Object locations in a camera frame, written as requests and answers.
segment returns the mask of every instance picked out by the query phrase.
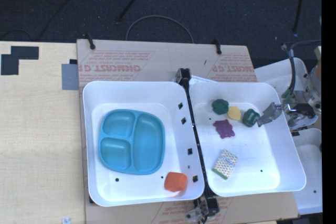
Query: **cardboard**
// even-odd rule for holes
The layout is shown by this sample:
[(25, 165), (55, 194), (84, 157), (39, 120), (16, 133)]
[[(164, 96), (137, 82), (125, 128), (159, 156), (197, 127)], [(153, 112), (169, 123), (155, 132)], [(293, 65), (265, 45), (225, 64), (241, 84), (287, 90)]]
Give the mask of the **cardboard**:
[[(245, 46), (174, 44), (159, 42), (94, 40), (95, 50), (86, 39), (77, 40), (79, 94), (85, 208), (87, 224), (190, 223), (185, 213), (193, 201), (154, 202), (141, 205), (100, 207), (90, 202), (87, 182), (86, 134), (82, 90), (94, 80), (172, 81), (179, 68), (214, 81), (256, 82), (253, 65)], [(273, 193), (239, 197), (217, 197), (220, 212), (206, 223), (251, 223), (299, 217), (293, 193)]]

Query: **small rectangular box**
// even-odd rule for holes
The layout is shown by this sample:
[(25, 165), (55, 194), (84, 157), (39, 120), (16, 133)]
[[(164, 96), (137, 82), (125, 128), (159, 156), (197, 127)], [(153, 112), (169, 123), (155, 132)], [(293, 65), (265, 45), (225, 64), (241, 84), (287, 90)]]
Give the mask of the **small rectangular box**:
[(224, 179), (228, 179), (233, 167), (235, 167), (238, 158), (227, 150), (222, 150), (220, 157), (212, 168), (217, 175)]

